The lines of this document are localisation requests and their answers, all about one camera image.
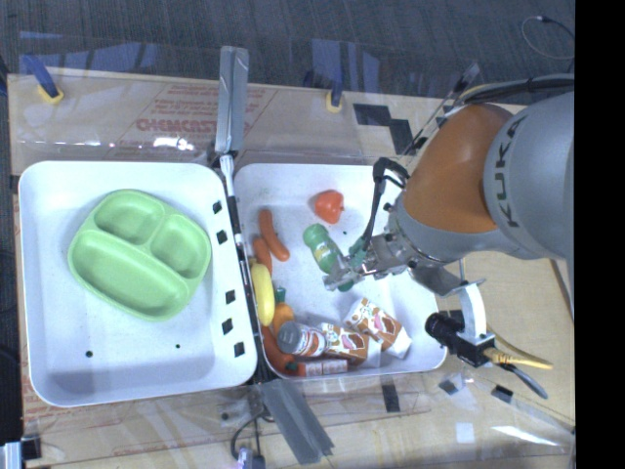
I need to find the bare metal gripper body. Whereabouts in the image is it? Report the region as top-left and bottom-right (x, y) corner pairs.
(359, 231), (420, 278)

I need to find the yellow banana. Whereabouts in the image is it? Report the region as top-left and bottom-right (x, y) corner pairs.
(249, 261), (276, 327)

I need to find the brown cardboard board, red print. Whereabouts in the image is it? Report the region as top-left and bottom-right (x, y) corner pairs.
(7, 68), (576, 469)

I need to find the red and white packet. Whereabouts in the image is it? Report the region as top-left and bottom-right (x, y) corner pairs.
(291, 358), (350, 378)

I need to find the orange toy sausage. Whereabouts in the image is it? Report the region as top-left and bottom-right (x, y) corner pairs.
(257, 207), (292, 263)
(251, 234), (274, 277)

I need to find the green bottle, yellow label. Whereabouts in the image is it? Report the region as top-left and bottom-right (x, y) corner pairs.
(302, 222), (356, 293)

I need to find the orange carrot, green top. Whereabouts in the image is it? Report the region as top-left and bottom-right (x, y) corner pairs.
(271, 286), (296, 337)

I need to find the white plastic tray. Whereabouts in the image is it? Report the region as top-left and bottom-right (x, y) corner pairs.
(232, 162), (448, 383)
(18, 159), (259, 408)

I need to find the orange can, grey lid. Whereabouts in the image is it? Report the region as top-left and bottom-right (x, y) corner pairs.
(276, 320), (329, 359)

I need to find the orange and white carton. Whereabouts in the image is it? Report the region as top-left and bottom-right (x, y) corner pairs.
(318, 320), (383, 369)
(342, 296), (414, 361)

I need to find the black cylinder on white bracket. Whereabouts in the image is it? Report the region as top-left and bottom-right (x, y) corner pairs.
(424, 280), (497, 368)

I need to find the green divided plate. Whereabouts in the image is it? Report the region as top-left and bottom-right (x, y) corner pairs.
(66, 189), (213, 323)

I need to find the orange toy carrot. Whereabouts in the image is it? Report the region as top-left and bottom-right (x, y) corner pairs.
(259, 324), (297, 375)

